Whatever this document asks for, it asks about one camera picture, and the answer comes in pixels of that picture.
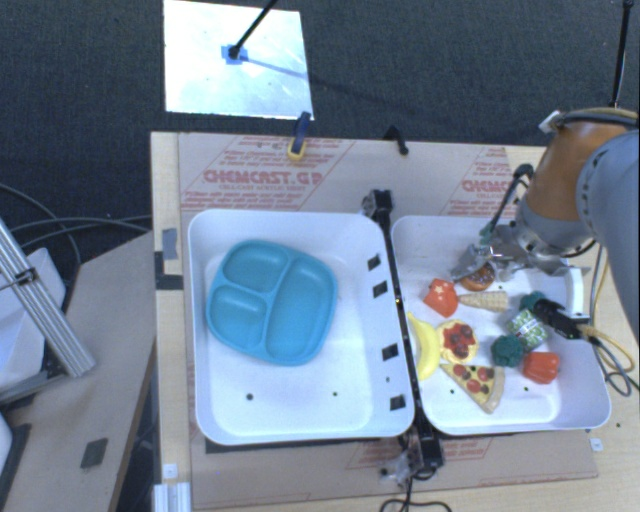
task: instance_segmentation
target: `toy banana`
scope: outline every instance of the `toy banana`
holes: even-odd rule
[[[440,341],[436,330],[430,323],[418,320],[411,313],[407,313],[407,318],[420,345],[418,364],[416,365],[418,380],[425,380],[436,371],[440,364]]]

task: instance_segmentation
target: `toy pizza slice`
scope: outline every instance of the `toy pizza slice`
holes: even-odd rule
[[[498,407],[504,391],[502,367],[441,364],[440,368],[456,381],[484,412],[491,414]]]
[[[473,329],[461,320],[440,324],[436,333],[441,355],[450,363],[468,363],[478,352],[478,340]]]

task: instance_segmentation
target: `black rod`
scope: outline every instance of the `black rod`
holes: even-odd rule
[[[633,0],[624,0],[624,2],[622,2],[622,26],[620,27],[620,42],[618,43],[618,57],[616,59],[616,76],[613,80],[613,95],[609,102],[609,106],[614,108],[618,108],[618,96],[620,96],[622,72],[624,71],[624,49],[627,44],[629,15],[631,14],[632,7]]]
[[[262,9],[262,12],[258,15],[255,21],[251,24],[249,29],[244,33],[244,35],[240,38],[235,45],[229,48],[229,57],[236,60],[238,55],[240,54],[240,48],[242,45],[249,39],[249,36],[253,33],[253,31],[260,25],[260,22],[264,19],[264,17],[269,14],[269,11],[273,8],[274,5],[278,3],[278,0],[269,0],[267,6]]]

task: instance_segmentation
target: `brown donut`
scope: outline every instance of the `brown donut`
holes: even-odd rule
[[[480,270],[476,270],[473,274],[460,279],[460,284],[470,292],[481,292],[491,286],[495,281],[496,271],[488,261]]]

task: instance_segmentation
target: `black carpet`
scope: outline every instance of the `black carpet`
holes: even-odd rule
[[[262,7],[266,1],[215,2]],[[622,0],[282,0],[301,13],[311,134],[544,145],[552,110],[611,99]],[[639,11],[620,106],[638,109]],[[289,135],[293,122],[164,111],[161,0],[0,2],[0,184],[58,216],[150,214],[151,131]],[[0,190],[9,227],[43,218]],[[43,231],[20,232],[26,242]],[[135,236],[76,234],[83,260]],[[48,244],[73,274],[68,242]]]

